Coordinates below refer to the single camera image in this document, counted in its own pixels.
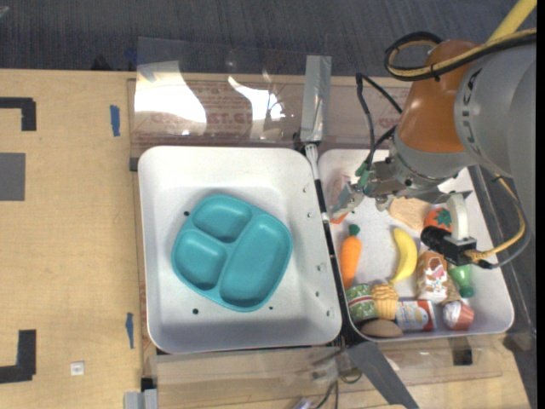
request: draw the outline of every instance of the yellow pole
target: yellow pole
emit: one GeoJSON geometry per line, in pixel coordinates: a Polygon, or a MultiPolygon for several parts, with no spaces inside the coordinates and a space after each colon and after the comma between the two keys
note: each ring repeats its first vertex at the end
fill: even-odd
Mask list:
{"type": "Polygon", "coordinates": [[[498,39],[508,35],[509,33],[514,33],[524,22],[526,17],[530,15],[531,11],[537,6],[537,0],[519,0],[503,19],[502,23],[497,27],[497,29],[492,33],[492,36],[488,41],[498,39]]]}

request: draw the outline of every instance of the black corner marker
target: black corner marker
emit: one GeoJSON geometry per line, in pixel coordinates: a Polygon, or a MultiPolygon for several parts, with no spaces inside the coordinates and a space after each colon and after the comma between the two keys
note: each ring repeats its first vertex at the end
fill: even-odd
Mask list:
{"type": "Polygon", "coordinates": [[[20,109],[20,129],[36,131],[36,102],[31,97],[0,97],[0,109],[20,109]]]}
{"type": "Polygon", "coordinates": [[[36,331],[19,331],[17,362],[0,366],[0,383],[26,382],[36,374],[36,331]]]}

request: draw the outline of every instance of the dark gray floor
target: dark gray floor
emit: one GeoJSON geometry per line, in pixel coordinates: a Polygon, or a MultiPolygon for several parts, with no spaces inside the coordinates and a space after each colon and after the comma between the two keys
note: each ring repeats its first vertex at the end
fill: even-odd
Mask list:
{"type": "MultiPolygon", "coordinates": [[[[384,49],[426,30],[484,42],[517,0],[0,0],[0,67],[90,69],[104,55],[129,68],[138,37],[247,45],[333,56],[334,74],[387,75],[384,49]]],[[[536,25],[536,11],[523,27],[536,25]]],[[[207,71],[219,71],[212,60],[207,71]]],[[[496,195],[500,221],[512,219],[496,195]]],[[[517,320],[511,346],[536,406],[535,242],[506,268],[517,320]]]]}

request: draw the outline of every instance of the green can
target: green can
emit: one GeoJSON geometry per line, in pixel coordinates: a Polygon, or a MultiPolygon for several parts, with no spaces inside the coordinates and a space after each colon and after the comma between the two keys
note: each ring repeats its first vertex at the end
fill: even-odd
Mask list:
{"type": "Polygon", "coordinates": [[[371,287],[366,283],[347,289],[347,303],[350,318],[355,325],[378,318],[371,287]]]}

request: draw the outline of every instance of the gray square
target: gray square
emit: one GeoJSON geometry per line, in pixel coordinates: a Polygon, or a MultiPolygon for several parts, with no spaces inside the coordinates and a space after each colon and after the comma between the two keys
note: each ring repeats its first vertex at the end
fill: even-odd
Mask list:
{"type": "Polygon", "coordinates": [[[0,201],[25,200],[24,153],[0,153],[0,201]]]}

